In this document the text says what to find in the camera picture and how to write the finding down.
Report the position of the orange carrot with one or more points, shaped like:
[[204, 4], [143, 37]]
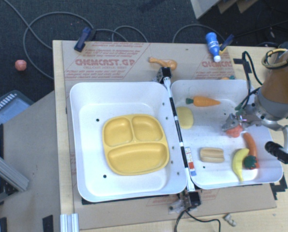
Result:
[[205, 101]]

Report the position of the brown cardboard board red print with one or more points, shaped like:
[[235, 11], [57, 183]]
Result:
[[114, 64]]

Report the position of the orange chicken drumstick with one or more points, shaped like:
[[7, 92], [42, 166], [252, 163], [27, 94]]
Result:
[[169, 63]]

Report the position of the yellow banana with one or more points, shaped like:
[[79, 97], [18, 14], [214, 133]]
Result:
[[238, 163]]

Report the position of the white carton red blue print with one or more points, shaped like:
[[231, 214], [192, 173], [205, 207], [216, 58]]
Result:
[[190, 161]]

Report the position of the yellow divided plate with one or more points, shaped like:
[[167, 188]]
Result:
[[136, 157]]

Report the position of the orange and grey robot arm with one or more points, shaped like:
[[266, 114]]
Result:
[[278, 88]]

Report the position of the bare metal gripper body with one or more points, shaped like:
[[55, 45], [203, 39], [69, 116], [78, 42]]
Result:
[[263, 118]]

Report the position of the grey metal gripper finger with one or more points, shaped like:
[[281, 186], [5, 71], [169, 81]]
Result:
[[229, 122], [243, 122]]

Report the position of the red strawberry with green top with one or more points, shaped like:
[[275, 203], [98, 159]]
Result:
[[251, 163]]

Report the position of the pink ridged toy food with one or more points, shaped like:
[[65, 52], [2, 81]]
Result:
[[234, 132]]

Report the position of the pink ball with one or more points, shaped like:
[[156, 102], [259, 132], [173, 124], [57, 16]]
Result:
[[20, 65]]

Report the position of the pale yellow round toy food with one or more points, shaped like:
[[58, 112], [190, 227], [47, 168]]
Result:
[[185, 117]]

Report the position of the thin black and white rod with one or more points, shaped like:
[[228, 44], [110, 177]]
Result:
[[181, 144]]

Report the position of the orange sausage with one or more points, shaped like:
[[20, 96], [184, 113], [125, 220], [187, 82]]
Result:
[[250, 142]]

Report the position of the black cylinder on white bracket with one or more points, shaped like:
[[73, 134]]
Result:
[[278, 151]]

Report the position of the blue bottle with white cap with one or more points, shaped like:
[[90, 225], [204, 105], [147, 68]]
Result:
[[212, 45]]

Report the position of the small orange and green toy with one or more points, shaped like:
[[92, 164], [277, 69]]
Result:
[[227, 77]]

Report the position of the white plastic tray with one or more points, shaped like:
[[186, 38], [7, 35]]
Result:
[[209, 134], [93, 139]]

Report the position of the tan bread bun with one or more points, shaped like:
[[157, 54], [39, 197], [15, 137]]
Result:
[[212, 155]]

